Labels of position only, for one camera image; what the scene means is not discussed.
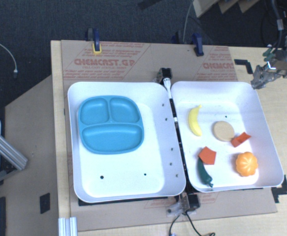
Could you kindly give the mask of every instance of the blue plate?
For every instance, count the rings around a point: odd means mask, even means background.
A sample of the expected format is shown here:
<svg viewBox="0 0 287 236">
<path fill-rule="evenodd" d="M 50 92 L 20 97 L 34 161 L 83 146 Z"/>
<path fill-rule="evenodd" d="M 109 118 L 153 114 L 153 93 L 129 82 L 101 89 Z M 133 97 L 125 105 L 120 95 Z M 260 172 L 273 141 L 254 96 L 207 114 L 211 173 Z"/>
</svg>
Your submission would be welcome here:
<svg viewBox="0 0 287 236">
<path fill-rule="evenodd" d="M 79 108 L 79 133 L 83 145 L 97 154 L 120 154 L 136 150 L 144 129 L 138 106 L 123 96 L 86 99 Z"/>
</svg>

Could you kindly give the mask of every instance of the toy banana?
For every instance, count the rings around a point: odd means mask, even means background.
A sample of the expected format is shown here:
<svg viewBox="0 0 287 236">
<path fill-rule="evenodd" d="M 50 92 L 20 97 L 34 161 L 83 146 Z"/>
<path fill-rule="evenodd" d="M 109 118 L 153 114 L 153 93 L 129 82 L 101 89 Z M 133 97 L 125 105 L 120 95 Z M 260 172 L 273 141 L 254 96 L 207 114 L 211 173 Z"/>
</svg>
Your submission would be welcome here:
<svg viewBox="0 0 287 236">
<path fill-rule="evenodd" d="M 202 136 L 202 131 L 198 123 L 198 114 L 199 114 L 199 109 L 201 107 L 202 106 L 199 105 L 198 107 L 191 109 L 188 115 L 189 127 L 191 128 L 192 132 L 197 136 Z"/>
</svg>

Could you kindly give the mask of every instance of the wire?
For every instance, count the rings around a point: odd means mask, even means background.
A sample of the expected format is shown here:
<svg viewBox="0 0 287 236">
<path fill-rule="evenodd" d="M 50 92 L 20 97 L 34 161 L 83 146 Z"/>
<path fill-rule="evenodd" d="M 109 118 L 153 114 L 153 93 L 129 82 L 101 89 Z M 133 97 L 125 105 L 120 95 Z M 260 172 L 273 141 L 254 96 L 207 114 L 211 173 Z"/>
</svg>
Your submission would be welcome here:
<svg viewBox="0 0 287 236">
<path fill-rule="evenodd" d="M 14 61 L 14 65 L 15 65 L 15 68 L 14 68 L 14 71 L 13 71 L 13 75 L 14 75 L 14 78 L 16 78 L 16 77 L 17 77 L 18 70 L 17 70 L 17 65 L 16 65 L 15 58 L 14 58 L 14 56 L 11 54 L 11 52 L 10 52 L 5 46 L 3 46 L 3 45 L 1 45 L 1 44 L 0 44 L 0 46 L 1 46 L 2 48 L 4 48 L 4 49 L 11 55 L 11 57 L 12 57 L 12 59 L 13 59 L 13 61 Z"/>
<path fill-rule="evenodd" d="M 173 220 L 173 222 L 171 223 L 171 226 L 169 227 L 169 231 L 168 231 L 168 235 L 169 236 L 172 236 L 173 234 L 172 234 L 172 227 L 173 227 L 173 225 L 174 225 L 174 223 L 175 223 L 175 221 L 180 217 L 180 215 L 185 215 L 185 216 L 187 216 L 187 218 L 188 218 L 188 220 L 190 221 L 190 223 L 191 223 L 191 226 L 192 226 L 192 228 L 194 229 L 194 231 L 199 235 L 199 236 L 202 236 L 198 231 L 197 231 L 197 229 L 196 229 L 196 227 L 193 225 L 193 222 L 192 222 L 192 220 L 191 220 L 191 218 L 189 217 L 189 215 L 188 215 L 188 211 L 189 210 L 186 210 L 185 212 L 183 212 L 183 213 L 181 213 L 181 214 L 179 214 L 174 220 Z M 208 236 L 215 236 L 216 235 L 216 233 L 210 233 Z"/>
<path fill-rule="evenodd" d="M 186 19 L 185 19 L 184 33 L 183 33 L 183 44 L 185 43 L 185 34 L 186 34 L 187 20 L 188 20 L 188 17 L 189 17 L 189 13 L 191 11 L 191 7 L 193 5 L 193 1 L 194 0 L 191 0 L 191 3 L 189 5 L 188 11 L 187 11 Z"/>
</svg>

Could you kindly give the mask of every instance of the round beige object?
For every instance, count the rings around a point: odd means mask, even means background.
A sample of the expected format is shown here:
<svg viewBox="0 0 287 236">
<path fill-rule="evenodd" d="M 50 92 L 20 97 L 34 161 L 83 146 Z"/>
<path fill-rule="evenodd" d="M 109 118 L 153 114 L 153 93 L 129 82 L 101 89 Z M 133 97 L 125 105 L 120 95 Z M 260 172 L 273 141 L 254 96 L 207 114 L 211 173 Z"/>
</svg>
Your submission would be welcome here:
<svg viewBox="0 0 287 236">
<path fill-rule="evenodd" d="M 234 138 L 234 129 L 232 125 L 226 121 L 217 121 L 213 125 L 214 136 L 223 142 L 231 141 Z"/>
</svg>

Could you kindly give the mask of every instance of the toy orange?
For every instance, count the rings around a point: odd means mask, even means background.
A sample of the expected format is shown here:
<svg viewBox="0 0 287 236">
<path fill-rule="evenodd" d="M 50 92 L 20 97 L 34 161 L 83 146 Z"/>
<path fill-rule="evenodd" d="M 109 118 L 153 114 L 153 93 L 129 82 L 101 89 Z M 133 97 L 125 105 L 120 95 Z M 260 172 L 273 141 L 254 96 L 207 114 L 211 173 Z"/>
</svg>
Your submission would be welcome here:
<svg viewBox="0 0 287 236">
<path fill-rule="evenodd" d="M 257 158 L 251 152 L 244 152 L 237 156 L 236 170 L 243 177 L 254 175 L 258 167 Z"/>
</svg>

